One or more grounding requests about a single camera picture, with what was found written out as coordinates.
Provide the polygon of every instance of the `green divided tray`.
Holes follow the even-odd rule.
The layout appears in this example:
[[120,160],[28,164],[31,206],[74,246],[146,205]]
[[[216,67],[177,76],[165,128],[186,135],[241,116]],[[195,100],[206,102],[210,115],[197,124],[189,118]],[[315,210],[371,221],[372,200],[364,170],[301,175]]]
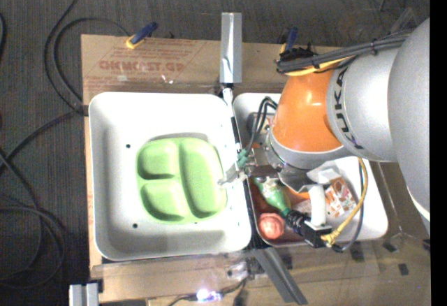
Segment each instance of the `green divided tray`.
[[155,220],[195,223],[223,210],[226,190],[219,155],[199,138],[164,138],[145,143],[137,153],[137,181],[142,203]]

